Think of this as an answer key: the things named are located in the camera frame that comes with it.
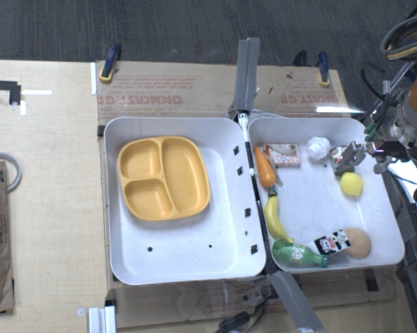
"metal ring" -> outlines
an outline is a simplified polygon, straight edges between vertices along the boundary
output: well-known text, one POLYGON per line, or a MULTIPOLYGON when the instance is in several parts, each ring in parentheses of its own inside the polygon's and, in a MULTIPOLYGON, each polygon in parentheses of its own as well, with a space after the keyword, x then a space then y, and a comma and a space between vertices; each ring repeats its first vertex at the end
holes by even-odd
POLYGON ((14 190, 17 185, 20 183, 20 180, 22 179, 22 167, 20 166, 20 163, 15 159, 11 154, 0 152, 0 159, 9 161, 17 170, 17 175, 15 176, 15 179, 12 183, 9 184, 7 191, 11 192, 14 190))

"brown ball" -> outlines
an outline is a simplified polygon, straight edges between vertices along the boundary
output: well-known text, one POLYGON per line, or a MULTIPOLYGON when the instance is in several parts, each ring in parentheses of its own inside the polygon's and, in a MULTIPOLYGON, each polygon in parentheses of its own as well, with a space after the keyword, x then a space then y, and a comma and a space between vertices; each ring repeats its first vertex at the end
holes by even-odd
POLYGON ((346 254, 355 259, 365 258, 371 249, 368 235, 359 228, 346 228, 344 232, 351 244, 351 247, 344 250, 346 254))

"orange carrot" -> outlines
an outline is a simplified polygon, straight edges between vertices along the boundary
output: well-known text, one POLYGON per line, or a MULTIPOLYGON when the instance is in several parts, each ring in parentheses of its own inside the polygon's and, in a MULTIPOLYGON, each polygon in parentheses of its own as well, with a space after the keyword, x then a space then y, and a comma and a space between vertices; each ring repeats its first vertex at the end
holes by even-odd
POLYGON ((264 187, 270 187, 276 182, 276 175, 274 174, 269 161, 259 147, 255 147, 255 159, 257 168, 257 177, 264 187))

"crumpled white ball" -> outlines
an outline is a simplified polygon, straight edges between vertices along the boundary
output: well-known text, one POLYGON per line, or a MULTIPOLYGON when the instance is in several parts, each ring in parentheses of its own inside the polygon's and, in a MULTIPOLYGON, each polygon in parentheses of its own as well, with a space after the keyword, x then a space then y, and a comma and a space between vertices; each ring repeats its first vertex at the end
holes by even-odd
POLYGON ((324 137, 313 137, 307 141, 307 153, 315 160, 325 158, 330 151, 330 141, 324 137))

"green bottle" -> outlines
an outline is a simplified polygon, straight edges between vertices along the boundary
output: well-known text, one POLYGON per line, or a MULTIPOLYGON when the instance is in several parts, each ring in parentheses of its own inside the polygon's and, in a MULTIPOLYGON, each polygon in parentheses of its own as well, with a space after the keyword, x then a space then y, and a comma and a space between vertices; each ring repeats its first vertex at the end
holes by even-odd
POLYGON ((321 268, 327 268, 328 265, 327 255, 316 254, 312 249, 302 244, 276 239, 272 251, 276 261, 287 266, 319 265, 321 268))

